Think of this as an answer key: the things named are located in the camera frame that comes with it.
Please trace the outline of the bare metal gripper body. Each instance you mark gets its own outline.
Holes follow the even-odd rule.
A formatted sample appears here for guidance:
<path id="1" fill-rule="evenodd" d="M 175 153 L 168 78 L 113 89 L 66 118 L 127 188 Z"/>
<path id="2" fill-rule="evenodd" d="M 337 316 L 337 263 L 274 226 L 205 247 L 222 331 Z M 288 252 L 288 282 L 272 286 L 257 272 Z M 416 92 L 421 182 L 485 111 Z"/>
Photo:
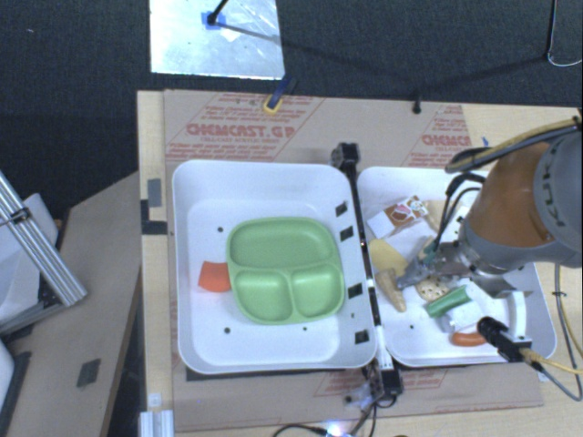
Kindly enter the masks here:
<path id="1" fill-rule="evenodd" d="M 433 243 L 427 251 L 427 268 L 440 279 L 468 278 L 493 299 L 502 299 L 511 294 L 532 295 L 532 290 L 519 290 L 505 278 L 506 269 L 480 259 L 467 245 L 460 241 Z"/>

